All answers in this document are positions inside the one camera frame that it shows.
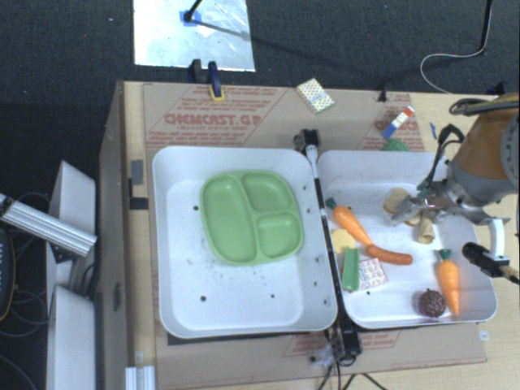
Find green celery stick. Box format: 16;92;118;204
340;246;362;293

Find green divided plate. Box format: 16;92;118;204
198;169;306;267

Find purple grapes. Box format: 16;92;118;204
418;288;448;320

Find thin black and white rod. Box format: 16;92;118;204
305;145;347;332

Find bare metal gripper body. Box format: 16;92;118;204
414;180;491;225

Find orange sausage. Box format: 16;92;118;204
366;244;414;267

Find tan bread roll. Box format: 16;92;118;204
416;210;436;245

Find white patterned small carton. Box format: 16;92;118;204
295;77;336;115

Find red and white packet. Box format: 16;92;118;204
357;257;388;292

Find black cylinder on white bracket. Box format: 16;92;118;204
461;216;511;279

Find white plastic tray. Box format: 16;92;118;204
151;145;340;340
316;149;499;331

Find green broccoli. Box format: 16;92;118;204
381;137;411;153

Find tan bread slice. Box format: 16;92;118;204
382;187;412;215

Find brown cardboard board red print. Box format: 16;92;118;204
141;81;488;375

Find red white blue carton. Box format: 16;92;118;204
381;105;417;141

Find orange carrot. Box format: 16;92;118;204
436;248;462;316
324;197;374;247

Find yellow round biscuit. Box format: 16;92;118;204
330;227;357;255

